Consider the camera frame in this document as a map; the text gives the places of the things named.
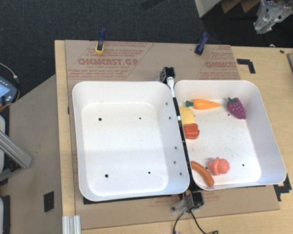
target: orange carrot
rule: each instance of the orange carrot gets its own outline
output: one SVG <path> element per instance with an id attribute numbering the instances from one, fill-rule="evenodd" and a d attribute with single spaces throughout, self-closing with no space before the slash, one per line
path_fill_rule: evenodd
<path id="1" fill-rule="evenodd" d="M 206 100 L 206 99 L 195 99 L 193 102 L 187 100 L 186 106 L 187 107 L 193 106 L 194 109 L 209 109 L 209 108 L 220 107 L 221 104 L 214 101 Z"/>

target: wire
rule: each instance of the wire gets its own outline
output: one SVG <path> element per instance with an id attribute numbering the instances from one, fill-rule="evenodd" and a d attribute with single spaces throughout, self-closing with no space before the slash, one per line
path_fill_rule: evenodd
<path id="1" fill-rule="evenodd" d="M 7 70 L 9 70 L 9 71 L 12 73 L 13 78 L 14 78 L 14 80 L 16 81 L 17 84 L 20 83 L 19 77 L 18 77 L 18 76 L 12 71 L 12 69 L 10 69 L 8 66 L 4 65 L 4 64 L 1 63 L 1 62 L 0 62 L 0 65 L 1 65 L 2 67 L 5 67 Z"/>
<path id="2" fill-rule="evenodd" d="M 199 224 L 198 224 L 198 222 L 196 221 L 196 219 L 195 219 L 195 216 L 194 216 L 194 214 L 193 214 L 193 212 L 192 212 L 192 208 L 190 208 L 188 211 L 186 211 L 187 213 L 190 213 L 191 215 L 192 215 L 192 217 L 193 217 L 193 219 L 194 219 L 194 221 L 195 221 L 195 224 L 196 224 L 196 226 L 200 229 L 200 231 L 203 233 L 203 234 L 206 234 L 202 229 L 201 229 L 201 227 L 199 226 Z M 176 219 L 176 222 L 175 222 L 175 224 L 174 224 L 174 228 L 173 228 L 173 230 L 172 230 L 172 234 L 176 234 L 176 225 L 177 225 L 177 222 L 178 222 L 178 220 L 182 217 L 182 215 L 184 214 L 185 212 L 183 212 L 183 213 L 181 213 L 180 215 L 179 215 L 179 217 Z M 218 231 L 214 231 L 214 232 L 212 232 L 212 234 L 218 234 L 219 232 Z"/>

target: black cable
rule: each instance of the black cable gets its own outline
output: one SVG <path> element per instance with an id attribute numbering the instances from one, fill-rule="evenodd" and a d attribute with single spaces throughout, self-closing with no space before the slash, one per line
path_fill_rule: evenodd
<path id="1" fill-rule="evenodd" d="M 192 215 L 192 217 L 193 217 L 193 219 L 194 219 L 194 221 L 195 221 L 196 226 L 200 229 L 200 231 L 201 231 L 203 234 L 206 234 L 206 233 L 201 229 L 201 227 L 199 226 L 198 222 L 196 221 L 195 216 L 194 216 L 194 214 L 193 214 L 193 212 L 192 212 L 192 209 L 189 209 L 189 210 L 186 211 L 186 212 L 187 212 L 187 213 L 190 213 L 190 214 Z M 174 228 L 173 228 L 173 230 L 172 230 L 172 234 L 176 234 L 176 225 L 177 225 L 177 222 L 178 222 L 178 220 L 182 217 L 182 215 L 183 215 L 184 213 L 185 213 L 185 212 L 181 213 L 181 214 L 179 215 L 179 217 L 176 219 L 176 222 L 175 222 L 175 224 L 174 224 Z"/>

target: dark floor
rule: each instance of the dark floor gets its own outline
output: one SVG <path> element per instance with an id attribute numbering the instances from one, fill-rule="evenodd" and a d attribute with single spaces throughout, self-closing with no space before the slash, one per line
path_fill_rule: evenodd
<path id="1" fill-rule="evenodd" d="M 54 40 L 97 39 L 102 27 L 105 40 L 196 43 L 206 31 L 210 44 L 292 48 L 293 15 L 258 35 L 257 10 L 218 4 L 200 18 L 194 0 L 0 0 L 0 62 L 25 95 L 55 74 Z"/>

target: toy sausage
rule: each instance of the toy sausage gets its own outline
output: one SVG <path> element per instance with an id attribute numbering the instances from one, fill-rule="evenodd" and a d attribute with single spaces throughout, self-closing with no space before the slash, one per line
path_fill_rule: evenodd
<path id="1" fill-rule="evenodd" d="M 200 165 L 199 163 L 197 163 L 195 161 L 191 161 L 190 164 L 191 164 L 192 169 L 197 171 L 203 177 L 203 179 L 205 180 L 205 182 L 208 186 L 214 185 L 214 183 L 215 183 L 214 179 L 212 178 L 209 171 L 206 170 L 205 167 L 203 167 L 202 165 Z"/>

